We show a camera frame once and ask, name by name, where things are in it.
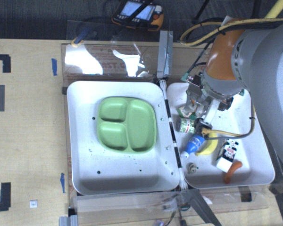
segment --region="yellow cable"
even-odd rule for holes
[[[283,0],[278,0],[274,4],[274,6],[270,9],[268,14],[266,14],[265,18],[275,18],[281,13],[282,10],[283,10]]]
[[[233,137],[239,137],[241,136],[241,134],[236,134],[236,133],[232,133],[232,132],[227,132],[227,131],[222,131],[222,130],[211,130],[211,129],[207,129],[207,128],[202,128],[202,133],[203,134],[209,134],[209,133],[219,133],[219,134],[224,134],[224,135],[229,135],[229,136],[233,136]]]
[[[201,44],[203,41],[205,41],[206,39],[210,38],[212,35],[220,33],[222,30],[231,27],[231,26],[235,26],[235,25],[244,25],[244,24],[259,24],[261,22],[279,22],[279,21],[283,21],[283,18],[253,18],[253,19],[243,19],[243,20],[237,20],[237,21],[233,21],[230,23],[227,23],[223,26],[218,27],[217,29],[213,30],[212,32],[208,33],[207,35],[203,36],[202,38],[194,41],[194,42],[184,42],[184,38],[185,36],[195,30],[196,28],[200,27],[200,26],[206,26],[206,25],[212,25],[212,22],[207,22],[207,23],[202,23],[202,24],[197,24],[194,25],[193,27],[189,28],[187,31],[185,31],[182,36],[180,37],[180,43],[186,46],[197,46],[199,44]]]

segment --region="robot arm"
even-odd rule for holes
[[[283,24],[218,35],[203,73],[187,81],[182,112],[202,118],[194,125],[195,132],[212,128],[214,112],[228,109],[233,96],[246,89],[261,127],[283,162]]]

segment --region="white basin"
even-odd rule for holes
[[[167,88],[167,96],[173,121],[178,119],[176,109],[186,102],[188,83],[173,83]],[[244,96],[234,96],[233,103],[228,110],[217,111],[213,118],[213,129],[245,134],[250,129],[250,95],[245,91]],[[175,132],[179,151],[185,150],[185,145],[191,134]],[[261,127],[256,117],[254,131],[248,137],[236,140],[236,160],[243,163],[233,174],[229,184],[223,182],[224,172],[216,167],[216,158],[223,141],[219,141],[217,149],[211,155],[194,153],[187,159],[181,159],[184,176],[188,184],[199,189],[220,188],[231,186],[267,185],[275,177],[275,170],[264,140]],[[188,173],[187,166],[194,163],[198,168],[195,173]]]
[[[154,109],[157,140],[145,153],[105,149],[97,138],[97,110],[107,97],[133,97]],[[163,93],[148,82],[77,81],[67,90],[72,175],[83,195],[169,191],[179,172]]]

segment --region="small blue bottle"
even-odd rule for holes
[[[186,149],[180,154],[182,158],[188,158],[191,153],[196,152],[205,139],[197,134],[192,135],[187,143]]]

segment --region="toy banana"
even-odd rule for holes
[[[217,137],[217,134],[215,132],[209,133],[208,137]],[[208,141],[206,146],[199,152],[196,152],[196,155],[210,155],[215,151],[218,144],[218,140],[211,140]]]

